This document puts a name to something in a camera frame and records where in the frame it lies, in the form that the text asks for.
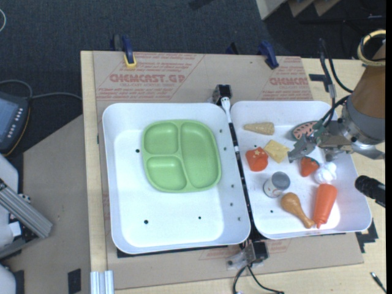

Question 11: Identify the thin black and white rod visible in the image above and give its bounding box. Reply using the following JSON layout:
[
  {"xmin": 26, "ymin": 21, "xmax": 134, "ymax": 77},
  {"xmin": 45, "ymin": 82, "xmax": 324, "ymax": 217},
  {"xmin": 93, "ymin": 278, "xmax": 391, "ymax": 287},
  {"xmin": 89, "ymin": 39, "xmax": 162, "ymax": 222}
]
[{"xmin": 220, "ymin": 96, "xmax": 254, "ymax": 242}]

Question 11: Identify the red strawberry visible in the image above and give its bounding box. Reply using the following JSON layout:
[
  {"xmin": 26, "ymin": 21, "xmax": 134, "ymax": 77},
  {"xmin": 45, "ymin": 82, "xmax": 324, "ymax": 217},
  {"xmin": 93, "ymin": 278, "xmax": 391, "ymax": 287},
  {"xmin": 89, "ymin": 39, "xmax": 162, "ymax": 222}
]
[{"xmin": 300, "ymin": 156, "xmax": 320, "ymax": 178}]

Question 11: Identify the tan corn cob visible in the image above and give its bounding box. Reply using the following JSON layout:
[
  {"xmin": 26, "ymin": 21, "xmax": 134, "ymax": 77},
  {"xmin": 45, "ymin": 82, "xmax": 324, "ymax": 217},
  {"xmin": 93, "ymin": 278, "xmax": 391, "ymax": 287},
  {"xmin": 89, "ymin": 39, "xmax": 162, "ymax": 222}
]
[{"xmin": 243, "ymin": 121, "xmax": 276, "ymax": 137}]

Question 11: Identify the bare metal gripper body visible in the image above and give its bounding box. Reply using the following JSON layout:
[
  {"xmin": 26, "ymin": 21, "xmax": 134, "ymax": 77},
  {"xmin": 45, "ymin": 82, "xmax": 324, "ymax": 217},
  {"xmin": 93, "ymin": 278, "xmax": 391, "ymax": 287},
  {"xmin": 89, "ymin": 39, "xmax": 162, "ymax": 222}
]
[{"xmin": 315, "ymin": 119, "xmax": 386, "ymax": 161}]

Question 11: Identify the small grey can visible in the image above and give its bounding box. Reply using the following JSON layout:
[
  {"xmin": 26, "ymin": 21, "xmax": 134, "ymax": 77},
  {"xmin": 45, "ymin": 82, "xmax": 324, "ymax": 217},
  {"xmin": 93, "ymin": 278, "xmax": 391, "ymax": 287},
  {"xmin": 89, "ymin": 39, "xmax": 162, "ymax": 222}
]
[{"xmin": 263, "ymin": 171, "xmax": 291, "ymax": 199}]

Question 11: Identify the white plastic tray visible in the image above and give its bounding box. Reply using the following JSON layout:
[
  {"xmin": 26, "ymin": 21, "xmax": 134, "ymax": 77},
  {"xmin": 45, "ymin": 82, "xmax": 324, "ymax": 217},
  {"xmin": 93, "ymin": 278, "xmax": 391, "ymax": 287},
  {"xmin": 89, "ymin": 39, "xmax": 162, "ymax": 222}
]
[
  {"xmin": 101, "ymin": 102, "xmax": 252, "ymax": 255},
  {"xmin": 229, "ymin": 100, "xmax": 373, "ymax": 240}
]

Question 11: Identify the brown cardboard board red print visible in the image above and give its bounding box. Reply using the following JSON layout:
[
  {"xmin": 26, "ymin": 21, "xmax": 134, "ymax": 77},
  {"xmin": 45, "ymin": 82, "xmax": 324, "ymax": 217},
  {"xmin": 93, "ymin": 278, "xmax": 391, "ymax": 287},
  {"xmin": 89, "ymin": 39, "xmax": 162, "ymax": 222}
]
[{"xmin": 91, "ymin": 51, "xmax": 365, "ymax": 290}]

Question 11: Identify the white garlic bulb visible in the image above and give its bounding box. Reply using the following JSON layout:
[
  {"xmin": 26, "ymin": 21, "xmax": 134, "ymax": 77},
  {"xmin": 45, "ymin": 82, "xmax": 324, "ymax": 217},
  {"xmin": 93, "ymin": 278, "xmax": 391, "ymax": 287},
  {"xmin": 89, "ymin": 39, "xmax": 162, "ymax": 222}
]
[{"xmin": 314, "ymin": 161, "xmax": 337, "ymax": 184}]

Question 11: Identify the pink watermelon slice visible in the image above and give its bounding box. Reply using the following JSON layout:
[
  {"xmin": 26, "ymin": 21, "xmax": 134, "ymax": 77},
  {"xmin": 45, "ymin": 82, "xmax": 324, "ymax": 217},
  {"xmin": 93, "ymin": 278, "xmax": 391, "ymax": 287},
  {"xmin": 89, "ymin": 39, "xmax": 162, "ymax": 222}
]
[{"xmin": 290, "ymin": 120, "xmax": 320, "ymax": 141}]

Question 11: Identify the green divided plate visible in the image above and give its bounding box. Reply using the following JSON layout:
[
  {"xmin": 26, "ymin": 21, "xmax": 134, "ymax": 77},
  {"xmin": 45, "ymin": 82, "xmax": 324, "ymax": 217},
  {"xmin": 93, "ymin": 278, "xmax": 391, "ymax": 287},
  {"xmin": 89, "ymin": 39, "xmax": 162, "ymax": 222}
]
[{"xmin": 141, "ymin": 119, "xmax": 222, "ymax": 194}]

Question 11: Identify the yellow cheese wedge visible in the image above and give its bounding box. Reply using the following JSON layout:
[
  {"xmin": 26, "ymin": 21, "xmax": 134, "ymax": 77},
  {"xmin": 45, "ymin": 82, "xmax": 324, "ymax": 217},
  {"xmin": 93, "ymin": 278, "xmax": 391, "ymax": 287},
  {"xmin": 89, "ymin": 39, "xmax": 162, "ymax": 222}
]
[{"xmin": 263, "ymin": 139, "xmax": 291, "ymax": 164}]

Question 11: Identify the brown chicken drumstick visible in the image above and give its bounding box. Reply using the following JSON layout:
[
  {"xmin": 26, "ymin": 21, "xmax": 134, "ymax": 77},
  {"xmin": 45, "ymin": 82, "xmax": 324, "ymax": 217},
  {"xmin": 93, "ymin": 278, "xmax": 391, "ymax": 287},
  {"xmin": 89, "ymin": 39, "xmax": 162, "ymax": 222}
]
[{"xmin": 280, "ymin": 192, "xmax": 316, "ymax": 230}]

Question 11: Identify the orange squeeze bottle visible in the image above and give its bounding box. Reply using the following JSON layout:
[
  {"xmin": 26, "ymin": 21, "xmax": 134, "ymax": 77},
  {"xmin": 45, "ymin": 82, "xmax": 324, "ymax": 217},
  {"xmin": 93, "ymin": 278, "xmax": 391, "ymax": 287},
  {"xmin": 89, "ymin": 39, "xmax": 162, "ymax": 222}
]
[{"xmin": 312, "ymin": 183, "xmax": 339, "ymax": 230}]

